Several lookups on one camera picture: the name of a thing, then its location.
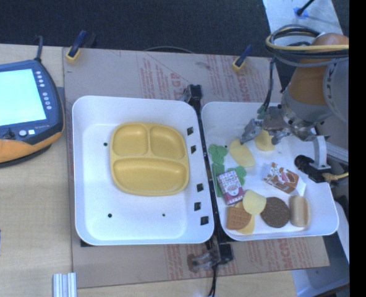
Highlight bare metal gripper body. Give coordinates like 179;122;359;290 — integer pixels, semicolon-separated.
261;105;319;142

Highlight yellow potato chip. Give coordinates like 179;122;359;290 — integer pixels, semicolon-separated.
242;189;268;216
229;139;257;169
253;129;276;152
236;214;256;236

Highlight green lettuce leaf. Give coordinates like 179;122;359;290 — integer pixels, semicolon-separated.
211;162;247;198
208;144;228;166

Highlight orange and white carton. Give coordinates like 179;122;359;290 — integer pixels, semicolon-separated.
261;161;307;197

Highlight thin black and white rod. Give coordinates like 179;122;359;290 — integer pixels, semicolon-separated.
194;103;222;244

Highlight pink and white carton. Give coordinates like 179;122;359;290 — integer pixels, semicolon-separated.
216;170;246;206

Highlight brown burger patty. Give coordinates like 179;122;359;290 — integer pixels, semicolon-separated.
260;196;292;229

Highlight pale bread bun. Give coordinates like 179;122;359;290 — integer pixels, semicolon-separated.
288;195;311;228

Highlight white plastic tray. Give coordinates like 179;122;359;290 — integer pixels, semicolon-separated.
200;101;340;242
72;95;215;246

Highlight orange waffle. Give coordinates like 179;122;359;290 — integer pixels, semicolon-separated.
226;205;253;231

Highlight yellow divided plate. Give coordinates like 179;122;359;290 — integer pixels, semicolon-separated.
109;122;190;197

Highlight brown cardboard board red print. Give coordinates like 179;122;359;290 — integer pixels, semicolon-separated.
62;46;331;289

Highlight black cylinder on white bracket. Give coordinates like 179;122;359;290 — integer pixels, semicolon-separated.
294;134;333;184

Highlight black block with thin wires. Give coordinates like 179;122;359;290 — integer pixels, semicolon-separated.
182;84;203;105
218;243;235;264

